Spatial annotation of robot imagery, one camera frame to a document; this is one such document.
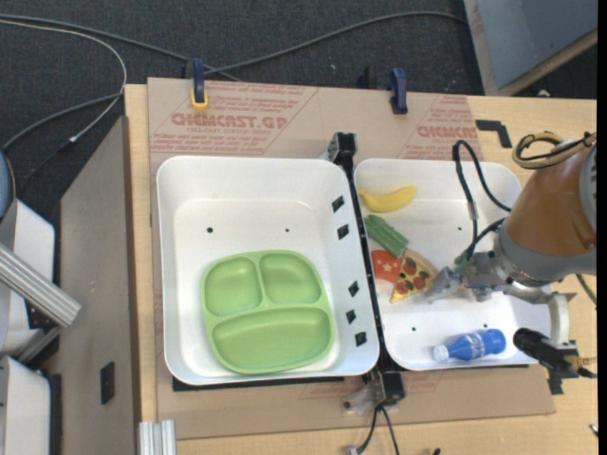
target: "blue bottle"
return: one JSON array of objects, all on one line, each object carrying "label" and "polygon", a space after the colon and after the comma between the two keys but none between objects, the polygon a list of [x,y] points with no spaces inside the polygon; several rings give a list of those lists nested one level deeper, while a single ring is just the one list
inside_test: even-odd
[{"label": "blue bottle", "polygon": [[506,337],[501,330],[488,329],[464,334],[449,345],[437,345],[433,349],[434,360],[445,362],[450,357],[462,360],[478,359],[489,354],[499,354],[506,348]]}]

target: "wooden edge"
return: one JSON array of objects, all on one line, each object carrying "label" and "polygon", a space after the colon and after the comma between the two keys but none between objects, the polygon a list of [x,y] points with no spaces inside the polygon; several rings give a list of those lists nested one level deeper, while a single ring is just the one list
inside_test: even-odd
[{"label": "wooden edge", "polygon": [[529,69],[520,78],[504,87],[498,88],[495,81],[495,75],[493,74],[485,31],[483,30],[483,23],[481,15],[478,12],[476,0],[464,0],[464,5],[469,20],[474,50],[476,52],[476,60],[481,73],[481,80],[483,81],[483,88],[485,89],[485,94],[487,96],[514,96],[542,77],[579,56],[582,52],[598,42],[598,29],[594,29],[557,52],[550,59]]},{"label": "wooden edge", "polygon": [[156,341],[150,225],[150,162],[147,87],[129,84],[124,93],[124,131],[133,332],[133,376],[140,421],[157,421]]}]

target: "toy pizza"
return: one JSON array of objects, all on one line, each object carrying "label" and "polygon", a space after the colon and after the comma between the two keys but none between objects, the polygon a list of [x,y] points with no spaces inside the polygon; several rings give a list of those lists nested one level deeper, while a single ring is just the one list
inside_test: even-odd
[{"label": "toy pizza", "polygon": [[425,290],[432,284],[437,273],[428,260],[409,248],[405,249],[390,303],[396,303]]}]

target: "white cable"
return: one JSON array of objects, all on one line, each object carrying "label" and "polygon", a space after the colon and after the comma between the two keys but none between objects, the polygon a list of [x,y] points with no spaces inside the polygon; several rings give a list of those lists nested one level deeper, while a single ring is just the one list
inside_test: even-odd
[{"label": "white cable", "polygon": [[[97,44],[101,44],[106,49],[108,49],[112,54],[114,54],[120,62],[120,66],[122,67],[122,86],[120,87],[120,94],[122,95],[124,93],[124,86],[126,85],[126,82],[127,82],[126,64],[124,63],[124,60],[119,55],[117,50],[114,49],[112,46],[110,46],[108,43],[102,41],[101,39],[98,39],[97,37],[93,37],[91,35],[83,34],[81,32],[77,32],[75,30],[66,30],[64,28],[35,26],[33,24],[23,24],[21,22],[11,22],[9,20],[2,20],[2,19],[0,19],[0,24],[4,24],[7,26],[34,28],[37,30],[44,30],[46,32],[59,32],[62,34],[70,34],[70,35],[82,37],[84,39],[88,39],[89,41],[96,42]],[[119,99],[120,99],[120,96],[118,96],[114,100],[112,100],[112,102],[93,121],[91,121],[88,125],[86,125],[84,128],[82,128],[81,131],[78,132],[76,135],[72,136],[69,139],[69,141],[71,143],[76,143],[84,134],[86,134],[86,132],[88,132],[91,128],[93,128],[99,122],[100,119],[102,119],[105,115],[107,115],[109,113],[109,111],[116,105],[116,103],[119,101]]]}]

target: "blue clamp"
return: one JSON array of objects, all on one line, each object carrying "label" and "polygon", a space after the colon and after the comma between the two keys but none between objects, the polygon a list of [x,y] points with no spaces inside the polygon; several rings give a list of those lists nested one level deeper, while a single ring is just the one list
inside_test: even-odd
[{"label": "blue clamp", "polygon": [[185,78],[193,78],[193,88],[190,91],[192,108],[196,111],[204,111],[209,104],[209,97],[205,89],[205,68],[202,60],[194,58],[188,63]]},{"label": "blue clamp", "polygon": [[390,89],[395,95],[390,98],[392,111],[395,115],[406,115],[409,112],[407,108],[407,74],[401,67],[394,67],[390,71],[389,77]]}]

